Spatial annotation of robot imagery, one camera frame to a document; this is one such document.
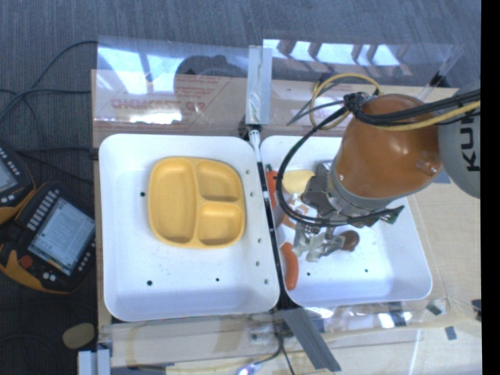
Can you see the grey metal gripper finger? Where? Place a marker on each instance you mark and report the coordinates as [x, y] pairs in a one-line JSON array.
[[335, 242], [302, 236]]

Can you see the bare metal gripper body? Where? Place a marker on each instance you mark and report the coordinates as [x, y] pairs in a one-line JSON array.
[[317, 197]]

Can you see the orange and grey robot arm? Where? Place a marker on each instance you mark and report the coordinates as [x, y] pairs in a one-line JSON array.
[[386, 151]]

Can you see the brown doughnut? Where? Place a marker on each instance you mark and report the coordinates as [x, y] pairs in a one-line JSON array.
[[351, 240]]

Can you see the white and orange packet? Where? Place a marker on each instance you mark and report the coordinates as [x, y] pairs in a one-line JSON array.
[[288, 214]]

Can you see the pale yellow bread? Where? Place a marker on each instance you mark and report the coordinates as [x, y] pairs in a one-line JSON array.
[[295, 181]]

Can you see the orange sausage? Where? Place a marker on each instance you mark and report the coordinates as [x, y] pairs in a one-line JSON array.
[[290, 267]]

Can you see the thin black and white rod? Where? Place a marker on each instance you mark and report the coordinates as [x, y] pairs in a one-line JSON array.
[[269, 217]]

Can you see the orange carrot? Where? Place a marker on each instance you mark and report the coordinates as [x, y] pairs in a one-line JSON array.
[[271, 186]]

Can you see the white plastic tray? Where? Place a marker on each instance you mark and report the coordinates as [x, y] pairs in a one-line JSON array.
[[375, 272], [172, 279]]

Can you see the yellow divided plate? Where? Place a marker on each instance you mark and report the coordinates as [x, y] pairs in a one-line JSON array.
[[195, 201]]

